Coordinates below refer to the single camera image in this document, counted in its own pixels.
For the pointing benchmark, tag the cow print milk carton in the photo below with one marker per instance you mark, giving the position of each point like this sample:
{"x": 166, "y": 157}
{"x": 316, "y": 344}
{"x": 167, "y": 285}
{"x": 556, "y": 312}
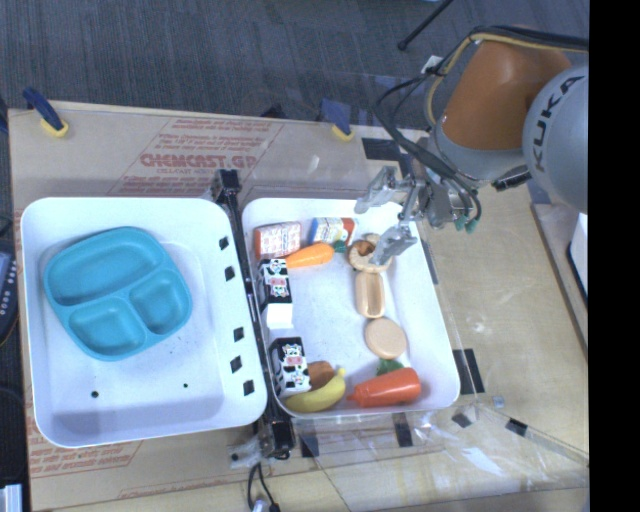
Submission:
{"x": 276, "y": 290}
{"x": 290, "y": 367}

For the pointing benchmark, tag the black cylinder on white bracket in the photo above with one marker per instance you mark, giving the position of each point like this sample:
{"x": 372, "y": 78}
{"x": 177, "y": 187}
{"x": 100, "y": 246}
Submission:
{"x": 511, "y": 179}

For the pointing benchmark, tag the tan hot dog bun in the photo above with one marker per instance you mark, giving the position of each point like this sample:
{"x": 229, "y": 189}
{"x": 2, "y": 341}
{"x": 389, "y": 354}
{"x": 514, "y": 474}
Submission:
{"x": 370, "y": 295}

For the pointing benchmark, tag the brown bread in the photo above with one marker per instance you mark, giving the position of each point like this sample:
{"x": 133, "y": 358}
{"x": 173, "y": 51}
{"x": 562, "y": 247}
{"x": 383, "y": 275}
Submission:
{"x": 321, "y": 372}

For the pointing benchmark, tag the small orange carrot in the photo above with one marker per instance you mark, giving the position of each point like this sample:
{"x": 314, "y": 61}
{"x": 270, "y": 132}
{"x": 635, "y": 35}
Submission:
{"x": 310, "y": 255}

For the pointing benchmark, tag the large orange carrot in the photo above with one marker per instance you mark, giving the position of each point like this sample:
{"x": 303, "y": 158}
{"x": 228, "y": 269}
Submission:
{"x": 387, "y": 387}

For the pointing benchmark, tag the thin black and white rod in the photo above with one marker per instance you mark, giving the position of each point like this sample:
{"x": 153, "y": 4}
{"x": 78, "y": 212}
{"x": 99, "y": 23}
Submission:
{"x": 248, "y": 295}

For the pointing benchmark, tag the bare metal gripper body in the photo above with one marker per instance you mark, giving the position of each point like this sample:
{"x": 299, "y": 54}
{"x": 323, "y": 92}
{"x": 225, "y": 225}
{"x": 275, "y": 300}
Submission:
{"x": 436, "y": 202}

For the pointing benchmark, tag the blue divided plate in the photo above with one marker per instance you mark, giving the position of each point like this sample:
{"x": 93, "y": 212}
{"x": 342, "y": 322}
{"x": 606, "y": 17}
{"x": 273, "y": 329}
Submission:
{"x": 112, "y": 287}

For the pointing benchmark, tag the blue white and orange carton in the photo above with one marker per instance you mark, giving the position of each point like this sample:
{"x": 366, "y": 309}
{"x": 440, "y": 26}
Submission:
{"x": 327, "y": 230}

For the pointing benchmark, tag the brown cardboard board red print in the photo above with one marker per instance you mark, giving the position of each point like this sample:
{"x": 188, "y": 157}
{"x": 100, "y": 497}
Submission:
{"x": 150, "y": 150}

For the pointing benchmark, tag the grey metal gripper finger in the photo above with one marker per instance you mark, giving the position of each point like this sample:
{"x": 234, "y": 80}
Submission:
{"x": 376, "y": 190}
{"x": 392, "y": 245}

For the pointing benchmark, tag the yellow banana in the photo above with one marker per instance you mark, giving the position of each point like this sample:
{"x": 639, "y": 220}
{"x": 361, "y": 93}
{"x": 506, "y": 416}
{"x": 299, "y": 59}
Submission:
{"x": 320, "y": 397}

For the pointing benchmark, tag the tan and brown doughnut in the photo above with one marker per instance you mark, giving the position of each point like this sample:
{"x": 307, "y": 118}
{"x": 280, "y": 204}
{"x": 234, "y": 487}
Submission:
{"x": 359, "y": 257}

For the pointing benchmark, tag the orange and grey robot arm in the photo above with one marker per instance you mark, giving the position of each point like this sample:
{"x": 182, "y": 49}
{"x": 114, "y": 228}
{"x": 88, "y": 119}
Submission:
{"x": 500, "y": 100}

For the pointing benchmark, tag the white plastic tray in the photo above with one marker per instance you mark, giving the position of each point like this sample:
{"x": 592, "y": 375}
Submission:
{"x": 330, "y": 310}
{"x": 150, "y": 400}

